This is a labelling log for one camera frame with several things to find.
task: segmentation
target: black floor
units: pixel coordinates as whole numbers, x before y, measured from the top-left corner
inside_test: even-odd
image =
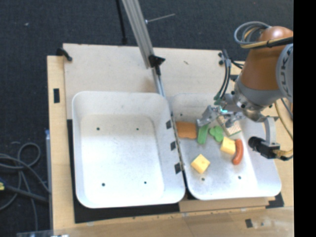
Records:
[[[154,47],[222,49],[235,60],[247,51],[234,42],[234,30],[248,21],[293,29],[294,0],[139,0]],[[136,45],[123,10],[128,45]],[[18,157],[25,143],[36,143],[41,156],[33,169],[47,180],[45,130],[48,129],[46,56],[63,43],[121,44],[115,0],[0,0],[0,153]],[[26,147],[21,160],[36,158]],[[47,196],[30,171],[33,193]],[[15,171],[0,166],[0,178],[18,185]],[[0,208],[12,197],[0,193]],[[48,206],[36,202],[38,229],[50,228]],[[30,199],[18,196],[0,210],[0,236],[35,230]]]

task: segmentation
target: toy sausage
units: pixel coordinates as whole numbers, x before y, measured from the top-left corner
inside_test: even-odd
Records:
[[[242,145],[242,140],[241,139],[236,139],[235,140],[236,144],[236,154],[233,159],[233,164],[238,165],[241,162],[242,156],[243,156],[243,145]]]

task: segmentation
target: table top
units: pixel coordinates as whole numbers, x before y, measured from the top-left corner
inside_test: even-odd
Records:
[[[109,67],[111,79],[105,83],[109,90],[125,90],[126,85],[131,84],[127,73],[136,73],[137,81],[133,81],[131,91],[154,92],[154,82],[150,70],[146,70],[137,47],[128,46],[103,46],[103,45],[77,45],[65,44],[65,50],[72,56],[73,64],[85,63],[89,69],[100,70]],[[223,80],[223,69],[218,70],[219,50],[192,50],[192,49],[170,49],[154,48],[157,56],[166,58],[162,65],[162,81],[167,97],[178,93],[210,93],[216,91]],[[47,57],[48,97],[49,97],[49,125],[51,145],[51,182],[52,182],[52,216],[53,228],[82,228],[87,223],[75,224],[73,209],[72,180],[69,159],[67,119],[67,98],[71,95],[67,92],[68,83],[76,83],[76,79],[67,82],[68,61],[62,56]],[[232,74],[238,74],[239,69],[233,68]],[[59,89],[60,99],[54,101],[54,90]],[[293,121],[287,114],[286,109],[279,104],[281,114],[289,130],[293,132]],[[277,116],[274,107],[264,110],[264,115]],[[286,133],[282,123],[276,122],[277,141],[281,149],[288,150],[292,147],[292,141]],[[293,159],[290,161],[276,160],[276,167],[282,182],[281,194],[284,206],[294,206],[293,192]],[[205,213],[206,211],[241,210],[245,208],[264,208],[273,197],[239,198],[216,200],[212,203],[207,201],[181,201],[179,203],[180,213],[159,215],[158,218],[181,218],[181,212]],[[99,228],[109,224],[131,223],[135,221],[153,220],[157,216],[129,217],[94,222]]]

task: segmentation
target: black connector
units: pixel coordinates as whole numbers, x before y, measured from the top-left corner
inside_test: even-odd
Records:
[[[248,141],[248,145],[254,150],[259,152],[263,157],[267,159],[275,159],[277,155],[273,152],[273,150],[280,149],[280,146],[267,146],[263,144],[265,140],[258,137],[251,137]]]

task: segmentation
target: yellow block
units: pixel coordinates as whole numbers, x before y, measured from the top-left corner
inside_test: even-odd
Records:
[[[235,140],[224,137],[220,150],[233,155],[236,151]]]
[[[200,174],[204,173],[209,165],[210,161],[202,154],[199,154],[199,156],[191,162],[191,166]]]

